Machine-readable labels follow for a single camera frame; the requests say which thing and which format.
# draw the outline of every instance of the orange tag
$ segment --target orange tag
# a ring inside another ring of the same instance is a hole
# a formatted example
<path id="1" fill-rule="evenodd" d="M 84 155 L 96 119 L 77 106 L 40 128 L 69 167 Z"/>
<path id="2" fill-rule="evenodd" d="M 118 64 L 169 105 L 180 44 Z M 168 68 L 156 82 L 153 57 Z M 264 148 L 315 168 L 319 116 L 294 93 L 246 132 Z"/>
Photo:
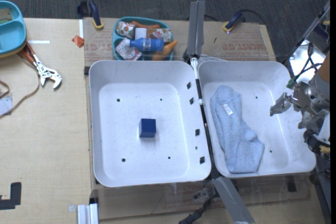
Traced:
<path id="1" fill-rule="evenodd" d="M 84 39 L 82 39 L 80 36 L 76 36 L 72 39 L 72 41 L 80 48 L 84 45 Z"/>

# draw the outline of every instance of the robotic hand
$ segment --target robotic hand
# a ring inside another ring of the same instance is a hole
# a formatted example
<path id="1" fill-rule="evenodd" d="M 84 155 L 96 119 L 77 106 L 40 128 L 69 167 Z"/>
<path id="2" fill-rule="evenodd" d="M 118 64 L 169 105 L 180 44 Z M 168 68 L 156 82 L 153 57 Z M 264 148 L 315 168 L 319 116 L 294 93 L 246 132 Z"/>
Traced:
<path id="1" fill-rule="evenodd" d="M 294 76 L 287 87 L 291 95 L 283 93 L 270 108 L 270 115 L 288 110 L 293 104 L 296 111 L 301 111 L 302 121 L 298 128 L 307 129 L 303 138 L 309 149 L 330 161 L 330 53 L 313 78 L 308 82 L 296 83 L 299 75 Z"/>

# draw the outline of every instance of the carrot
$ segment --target carrot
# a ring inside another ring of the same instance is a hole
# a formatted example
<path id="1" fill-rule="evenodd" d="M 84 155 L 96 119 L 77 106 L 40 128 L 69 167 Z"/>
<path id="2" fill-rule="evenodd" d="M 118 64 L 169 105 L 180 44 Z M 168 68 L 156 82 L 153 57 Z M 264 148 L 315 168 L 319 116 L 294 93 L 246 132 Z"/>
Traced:
<path id="1" fill-rule="evenodd" d="M 170 54 L 172 52 L 172 50 L 174 49 L 174 47 L 177 45 L 177 40 L 174 40 L 173 42 L 165 45 L 163 47 L 163 51 L 159 52 L 156 51 L 155 53 L 153 53 L 152 55 L 152 61 L 161 61 L 163 60 L 168 54 Z"/>
<path id="2" fill-rule="evenodd" d="M 158 29 L 158 28 L 161 28 L 159 24 L 155 24 L 155 25 L 143 25 L 143 24 L 140 24 L 138 23 L 137 21 L 132 21 L 131 24 L 134 24 L 140 28 L 155 28 L 155 29 Z"/>

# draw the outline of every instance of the white tag on towel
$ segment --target white tag on towel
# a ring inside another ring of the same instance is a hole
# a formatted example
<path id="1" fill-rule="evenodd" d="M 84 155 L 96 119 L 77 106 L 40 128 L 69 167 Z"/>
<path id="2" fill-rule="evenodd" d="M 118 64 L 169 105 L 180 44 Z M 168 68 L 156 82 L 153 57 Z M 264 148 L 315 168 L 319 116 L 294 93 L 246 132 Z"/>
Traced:
<path id="1" fill-rule="evenodd" d="M 233 111 L 231 110 L 231 108 L 227 105 L 227 104 L 223 104 L 223 107 L 226 111 L 226 113 L 230 116 L 233 114 Z"/>

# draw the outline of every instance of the white tray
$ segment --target white tray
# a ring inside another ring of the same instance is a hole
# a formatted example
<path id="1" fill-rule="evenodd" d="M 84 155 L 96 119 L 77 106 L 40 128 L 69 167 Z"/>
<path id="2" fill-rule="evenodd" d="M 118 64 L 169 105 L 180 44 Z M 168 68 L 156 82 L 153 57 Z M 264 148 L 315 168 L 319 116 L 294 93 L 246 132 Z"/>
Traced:
<path id="1" fill-rule="evenodd" d="M 101 184 L 121 187 L 208 177 L 211 162 L 189 65 L 99 61 L 90 68 L 89 79 L 93 167 Z M 156 119 L 155 138 L 139 138 L 141 118 Z"/>
<path id="2" fill-rule="evenodd" d="M 200 64 L 203 102 L 218 171 L 230 178 L 304 173 L 314 169 L 316 157 L 303 141 L 304 129 L 298 129 L 302 116 L 290 108 L 282 114 L 269 110 L 286 88 L 288 70 L 277 62 L 208 61 Z M 210 98 L 221 85 L 233 88 L 241 96 L 242 117 L 265 145 L 256 173 L 231 174 L 225 164 L 210 111 Z"/>

